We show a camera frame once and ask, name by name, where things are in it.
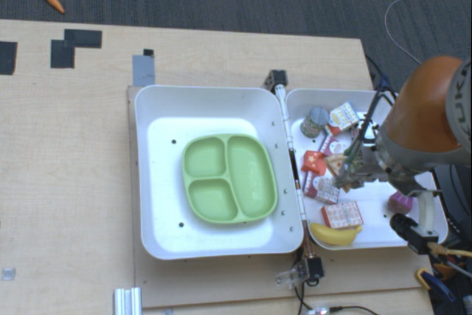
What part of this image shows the white and red carton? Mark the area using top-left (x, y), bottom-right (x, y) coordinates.
top-left (302, 173), bottom-right (341, 205)

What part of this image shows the yellow banana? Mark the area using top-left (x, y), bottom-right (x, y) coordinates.
top-left (309, 221), bottom-right (364, 247)

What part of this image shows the black block with thin wires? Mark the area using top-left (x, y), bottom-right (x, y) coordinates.
top-left (307, 256), bottom-right (326, 285)
top-left (263, 69), bottom-right (288, 89)

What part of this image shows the grey and green can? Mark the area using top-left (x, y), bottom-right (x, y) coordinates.
top-left (299, 105), bottom-right (330, 139)

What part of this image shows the orange and white carton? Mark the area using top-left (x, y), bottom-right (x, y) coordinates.
top-left (320, 200), bottom-right (364, 230)

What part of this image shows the red carton with star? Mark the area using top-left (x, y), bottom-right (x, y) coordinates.
top-left (300, 150), bottom-right (327, 176)

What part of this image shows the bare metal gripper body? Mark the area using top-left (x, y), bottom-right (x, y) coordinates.
top-left (353, 143), bottom-right (392, 184)

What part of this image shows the pink cupcake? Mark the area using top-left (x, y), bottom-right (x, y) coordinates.
top-left (387, 190), bottom-right (415, 215)

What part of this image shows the orange carrot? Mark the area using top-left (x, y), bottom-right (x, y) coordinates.
top-left (39, 0), bottom-right (66, 15)

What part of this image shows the thin black and white rod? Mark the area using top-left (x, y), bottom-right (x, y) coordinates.
top-left (274, 83), bottom-right (315, 263)

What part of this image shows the tan toy sandwich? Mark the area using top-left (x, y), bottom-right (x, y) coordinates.
top-left (324, 153), bottom-right (350, 177)

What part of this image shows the green divided plate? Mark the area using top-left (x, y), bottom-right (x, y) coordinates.
top-left (181, 133), bottom-right (279, 225)

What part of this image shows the white plastic tray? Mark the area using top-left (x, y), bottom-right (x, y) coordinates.
top-left (285, 88), bottom-right (449, 252)
top-left (133, 84), bottom-right (305, 261)

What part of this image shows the pink and white carton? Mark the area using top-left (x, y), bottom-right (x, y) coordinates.
top-left (318, 134), bottom-right (350, 156)

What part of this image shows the black cylinder on white bracket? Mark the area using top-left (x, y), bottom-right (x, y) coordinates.
top-left (389, 189), bottom-right (444, 255)

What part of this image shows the white and yellow carton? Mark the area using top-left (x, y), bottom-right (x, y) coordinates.
top-left (325, 101), bottom-right (361, 136)

